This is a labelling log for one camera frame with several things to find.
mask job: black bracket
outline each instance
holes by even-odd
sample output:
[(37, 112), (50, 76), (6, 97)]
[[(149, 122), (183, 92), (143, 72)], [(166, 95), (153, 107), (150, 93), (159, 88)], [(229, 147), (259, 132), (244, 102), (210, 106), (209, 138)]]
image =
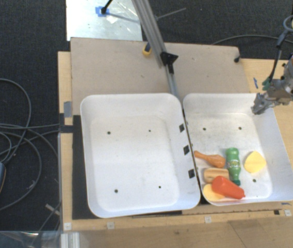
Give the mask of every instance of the black bracket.
[(165, 66), (168, 65), (169, 73), (174, 74), (173, 63), (176, 61), (178, 56), (168, 52), (162, 52), (160, 54), (160, 57), (161, 57), (162, 63)]

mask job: white plastic tray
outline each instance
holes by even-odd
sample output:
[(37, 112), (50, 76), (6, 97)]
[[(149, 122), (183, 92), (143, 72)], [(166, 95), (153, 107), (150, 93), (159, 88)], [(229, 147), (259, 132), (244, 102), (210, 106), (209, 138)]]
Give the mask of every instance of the white plastic tray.
[(88, 205), (95, 215), (183, 210), (199, 203), (200, 188), (176, 97), (93, 95), (82, 101), (80, 112)]
[[(216, 206), (293, 200), (293, 171), (286, 153), (273, 109), (254, 115), (251, 106), (255, 94), (189, 94), (184, 110), (193, 150), (220, 154), (236, 147), (241, 161), (240, 181), (246, 197), (210, 201)], [(250, 174), (244, 161), (252, 151), (267, 161), (261, 171)], [(202, 188), (203, 171), (212, 167), (196, 158)]]

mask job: green bottle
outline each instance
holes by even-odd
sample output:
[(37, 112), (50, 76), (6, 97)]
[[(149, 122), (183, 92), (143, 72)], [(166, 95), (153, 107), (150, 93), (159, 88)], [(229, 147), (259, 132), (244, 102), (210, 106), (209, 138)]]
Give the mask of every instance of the green bottle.
[(226, 154), (226, 166), (229, 171), (230, 180), (236, 185), (240, 185), (239, 173), (240, 173), (240, 160), (238, 157), (239, 151), (236, 148), (229, 148), (225, 151)]

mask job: blue tape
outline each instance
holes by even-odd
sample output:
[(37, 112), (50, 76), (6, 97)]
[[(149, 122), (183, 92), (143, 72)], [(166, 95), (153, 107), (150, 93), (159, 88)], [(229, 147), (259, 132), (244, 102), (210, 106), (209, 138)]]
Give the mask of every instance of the blue tape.
[(253, 77), (253, 81), (254, 81), (254, 85), (255, 85), (256, 89), (259, 89), (256, 78)]
[(97, 6), (95, 7), (95, 12), (99, 17), (106, 17), (107, 14), (110, 14), (110, 10), (107, 8), (105, 14), (102, 14), (101, 10), (102, 10), (103, 6)]

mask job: wooden table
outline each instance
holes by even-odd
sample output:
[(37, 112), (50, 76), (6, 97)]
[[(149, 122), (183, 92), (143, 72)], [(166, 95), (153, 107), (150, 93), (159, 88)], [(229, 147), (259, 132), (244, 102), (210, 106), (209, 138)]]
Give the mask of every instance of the wooden table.
[[(250, 92), (256, 92), (253, 78), (262, 82), (273, 61), (242, 59), (241, 63)], [(281, 64), (279, 62), (275, 78), (283, 73)], [(58, 71), (60, 113), (63, 113), (64, 102), (72, 100), (70, 52), (58, 53)], [(293, 168), (293, 102), (275, 107), (274, 111)], [(65, 125), (71, 124), (72, 118), (65, 118)], [(177, 216), (72, 220), (72, 142), (72, 133), (61, 133), (62, 221), (64, 230), (82, 233), (80, 241), (84, 247), (209, 247), (211, 244), (214, 247), (289, 247), (290, 242), (284, 241), (288, 237), (292, 237), (293, 243), (293, 201), (222, 208), (208, 205)], [(286, 216), (285, 210), (292, 216)], [(256, 238), (257, 246), (251, 238)]]

